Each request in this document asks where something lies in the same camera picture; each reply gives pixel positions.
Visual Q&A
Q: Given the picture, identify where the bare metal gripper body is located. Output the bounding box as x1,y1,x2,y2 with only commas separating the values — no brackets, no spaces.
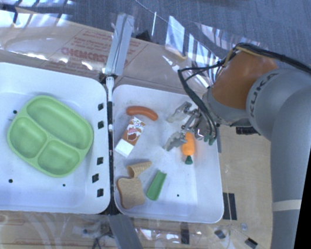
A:
179,105,223,145

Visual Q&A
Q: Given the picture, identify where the orange toy carrot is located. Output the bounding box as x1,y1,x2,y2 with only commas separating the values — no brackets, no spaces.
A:
178,130,199,166

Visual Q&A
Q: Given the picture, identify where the orange toy sausage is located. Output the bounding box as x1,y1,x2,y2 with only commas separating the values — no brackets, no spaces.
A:
124,103,161,122

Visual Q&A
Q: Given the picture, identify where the tan toy ice cream cone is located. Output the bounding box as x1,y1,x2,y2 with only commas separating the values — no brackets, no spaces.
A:
124,157,153,181

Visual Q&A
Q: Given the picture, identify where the brown and white carton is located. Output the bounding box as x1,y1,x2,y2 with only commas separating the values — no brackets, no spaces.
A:
113,113,147,160

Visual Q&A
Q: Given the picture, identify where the green toy celery stick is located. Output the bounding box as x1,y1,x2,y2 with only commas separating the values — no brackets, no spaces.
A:
145,168,168,203

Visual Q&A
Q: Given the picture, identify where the tan toy bread slice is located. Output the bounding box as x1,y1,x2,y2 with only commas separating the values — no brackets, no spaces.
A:
112,174,150,213

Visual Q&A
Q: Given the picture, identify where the brown cardboard board red print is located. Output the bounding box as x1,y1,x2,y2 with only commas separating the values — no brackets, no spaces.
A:
0,8,304,249

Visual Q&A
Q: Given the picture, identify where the green divided plate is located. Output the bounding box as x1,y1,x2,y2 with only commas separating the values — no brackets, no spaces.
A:
1,90,100,184

